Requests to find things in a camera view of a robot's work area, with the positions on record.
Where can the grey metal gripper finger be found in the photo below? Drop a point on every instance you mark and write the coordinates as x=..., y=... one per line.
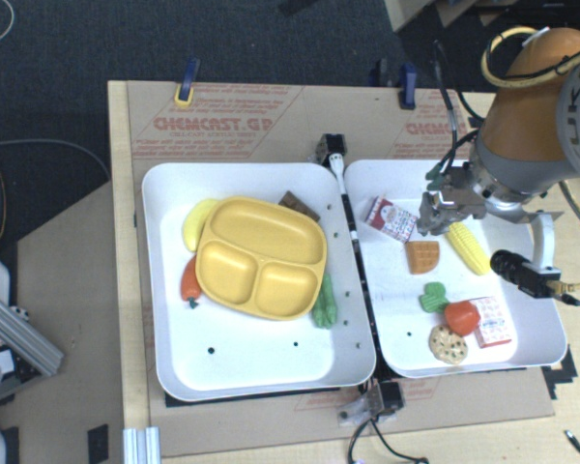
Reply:
x=426, y=213
x=445, y=218

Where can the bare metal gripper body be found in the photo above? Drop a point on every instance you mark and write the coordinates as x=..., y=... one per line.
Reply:
x=464, y=196

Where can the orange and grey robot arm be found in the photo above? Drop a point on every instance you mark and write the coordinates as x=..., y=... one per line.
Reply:
x=527, y=124

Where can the red and white carton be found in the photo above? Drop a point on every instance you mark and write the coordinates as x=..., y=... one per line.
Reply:
x=389, y=218

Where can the yellow corn cob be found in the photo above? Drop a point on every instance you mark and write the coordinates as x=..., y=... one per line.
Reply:
x=469, y=249

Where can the orange waffle piece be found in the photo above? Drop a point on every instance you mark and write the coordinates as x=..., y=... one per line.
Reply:
x=422, y=256

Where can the thin black and white rod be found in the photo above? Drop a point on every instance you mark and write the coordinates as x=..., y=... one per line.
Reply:
x=352, y=220

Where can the green broccoli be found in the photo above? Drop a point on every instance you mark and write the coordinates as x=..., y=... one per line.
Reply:
x=433, y=298

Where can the white plastic tray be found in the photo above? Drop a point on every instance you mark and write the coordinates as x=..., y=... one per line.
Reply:
x=251, y=356
x=396, y=302

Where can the red tomato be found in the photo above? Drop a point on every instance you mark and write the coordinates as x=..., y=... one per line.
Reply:
x=461, y=318

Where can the pink and white carton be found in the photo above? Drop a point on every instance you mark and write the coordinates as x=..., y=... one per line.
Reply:
x=495, y=327

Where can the brown chocolate bar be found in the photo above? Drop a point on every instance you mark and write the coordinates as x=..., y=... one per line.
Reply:
x=299, y=205

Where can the beige chocolate chip biscuit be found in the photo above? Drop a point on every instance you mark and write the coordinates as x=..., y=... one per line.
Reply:
x=447, y=345

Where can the green asparagus bundle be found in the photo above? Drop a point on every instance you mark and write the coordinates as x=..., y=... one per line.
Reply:
x=326, y=310

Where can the yellow divided plate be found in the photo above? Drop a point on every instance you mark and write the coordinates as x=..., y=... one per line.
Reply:
x=266, y=240

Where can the brown cardboard board red print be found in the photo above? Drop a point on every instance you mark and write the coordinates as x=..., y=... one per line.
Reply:
x=251, y=124

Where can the yellow banana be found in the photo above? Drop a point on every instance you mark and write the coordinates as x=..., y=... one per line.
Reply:
x=193, y=225

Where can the orange carrot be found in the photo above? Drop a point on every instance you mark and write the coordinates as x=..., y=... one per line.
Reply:
x=189, y=283

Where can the black cylinder on white bracket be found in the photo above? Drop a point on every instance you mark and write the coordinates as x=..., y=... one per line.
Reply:
x=527, y=273

